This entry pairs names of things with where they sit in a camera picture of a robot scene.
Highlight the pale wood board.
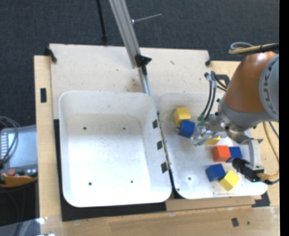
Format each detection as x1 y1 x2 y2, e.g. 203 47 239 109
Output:
48 43 212 120

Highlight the black cylinder on white bracket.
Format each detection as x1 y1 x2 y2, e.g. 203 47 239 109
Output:
231 138 265 183

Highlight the orange cube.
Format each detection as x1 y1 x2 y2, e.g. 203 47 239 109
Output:
211 145 232 163

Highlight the blue cube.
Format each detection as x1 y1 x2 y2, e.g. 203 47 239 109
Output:
205 163 226 183
178 119 196 139
226 146 243 163

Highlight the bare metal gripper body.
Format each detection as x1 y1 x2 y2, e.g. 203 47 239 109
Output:
196 114 254 144

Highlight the yellow cube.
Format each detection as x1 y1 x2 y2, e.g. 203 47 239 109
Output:
218 169 241 192
205 135 222 146
172 107 192 125

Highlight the white plastic tray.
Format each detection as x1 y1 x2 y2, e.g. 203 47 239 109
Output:
157 92 269 200
58 90 173 208

